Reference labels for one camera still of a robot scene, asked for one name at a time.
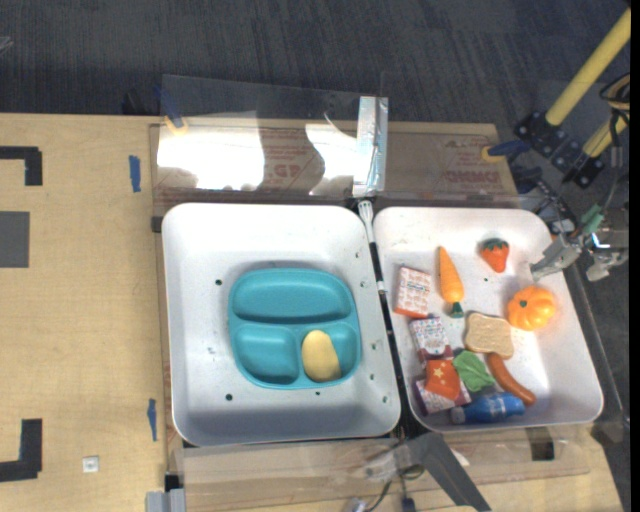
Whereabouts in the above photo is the yellow potato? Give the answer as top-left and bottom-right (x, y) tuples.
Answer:
(300, 329), (343, 384)

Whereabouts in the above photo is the orange-brown sausage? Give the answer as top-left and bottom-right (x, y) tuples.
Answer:
(485, 351), (538, 407)

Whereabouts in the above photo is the tan bread slice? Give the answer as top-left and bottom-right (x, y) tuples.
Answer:
(462, 311), (516, 361)

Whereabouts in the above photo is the orange carton with yellow star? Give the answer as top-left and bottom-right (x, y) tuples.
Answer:
(423, 357), (463, 402)

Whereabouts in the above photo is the blue bottle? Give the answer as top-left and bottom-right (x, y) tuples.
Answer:
(449, 391), (527, 427)

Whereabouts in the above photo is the white plastic tray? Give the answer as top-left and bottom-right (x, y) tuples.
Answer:
(160, 201), (403, 448)
(372, 205), (606, 434)

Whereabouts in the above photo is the white carton with maroon edge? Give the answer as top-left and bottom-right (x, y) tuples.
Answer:
(407, 315), (455, 369)

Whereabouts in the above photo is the green lettuce leaf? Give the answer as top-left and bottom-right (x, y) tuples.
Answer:
(451, 349), (498, 394)

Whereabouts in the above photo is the orange carrot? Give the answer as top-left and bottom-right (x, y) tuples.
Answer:
(437, 245), (467, 320)

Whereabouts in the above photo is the blue divided plate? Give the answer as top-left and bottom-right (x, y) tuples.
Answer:
(227, 267), (363, 391)

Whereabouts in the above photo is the white and maroon flat carton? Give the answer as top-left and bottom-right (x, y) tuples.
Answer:
(413, 377), (473, 418)

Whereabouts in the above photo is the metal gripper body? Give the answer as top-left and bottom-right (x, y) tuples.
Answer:
(589, 207), (631, 250)

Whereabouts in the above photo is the orange pumpkin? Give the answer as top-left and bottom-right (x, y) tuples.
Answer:
(506, 284), (558, 333)

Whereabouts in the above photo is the white carton with orange edge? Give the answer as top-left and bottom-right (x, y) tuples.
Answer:
(393, 265), (433, 320)

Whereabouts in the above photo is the red strawberry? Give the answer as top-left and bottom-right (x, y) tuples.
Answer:
(480, 237), (511, 274)

